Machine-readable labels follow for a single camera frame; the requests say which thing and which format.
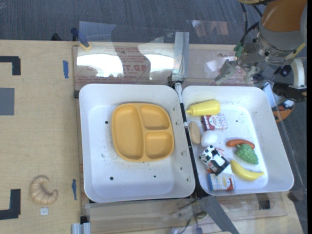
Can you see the green grapes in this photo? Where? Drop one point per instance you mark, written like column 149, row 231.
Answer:
column 247, row 153

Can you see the tan croissant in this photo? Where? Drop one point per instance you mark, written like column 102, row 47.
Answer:
column 40, row 194

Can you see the red and white carton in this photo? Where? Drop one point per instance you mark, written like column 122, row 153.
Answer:
column 215, row 122

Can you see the orange and blue juice carton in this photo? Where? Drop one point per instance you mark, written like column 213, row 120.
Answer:
column 221, row 182

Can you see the white egg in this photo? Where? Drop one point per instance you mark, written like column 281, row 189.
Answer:
column 209, row 138

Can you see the orange sausage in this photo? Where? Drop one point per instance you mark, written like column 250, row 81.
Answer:
column 232, row 142

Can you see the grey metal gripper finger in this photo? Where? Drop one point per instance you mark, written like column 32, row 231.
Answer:
column 249, row 73
column 225, row 72

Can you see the black cylinder on white bracket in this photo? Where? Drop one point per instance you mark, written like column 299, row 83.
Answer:
column 287, row 89

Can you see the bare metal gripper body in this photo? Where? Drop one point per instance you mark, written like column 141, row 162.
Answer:
column 253, row 53

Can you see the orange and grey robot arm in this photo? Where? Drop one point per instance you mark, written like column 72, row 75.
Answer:
column 280, row 13

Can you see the yellow banana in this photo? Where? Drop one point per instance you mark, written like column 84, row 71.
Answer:
column 243, row 172

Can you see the black and white milk carton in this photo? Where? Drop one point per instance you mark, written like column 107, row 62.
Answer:
column 212, row 158

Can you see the white plastic tray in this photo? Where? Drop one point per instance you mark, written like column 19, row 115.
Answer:
column 97, row 155
column 268, row 130

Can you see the small white square tile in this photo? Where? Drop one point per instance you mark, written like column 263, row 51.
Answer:
column 44, row 211

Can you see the yellow mustard bottle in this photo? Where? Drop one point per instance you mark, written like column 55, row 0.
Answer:
column 206, row 107

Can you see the orange divided plate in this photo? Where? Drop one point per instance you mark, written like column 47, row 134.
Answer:
column 126, row 130

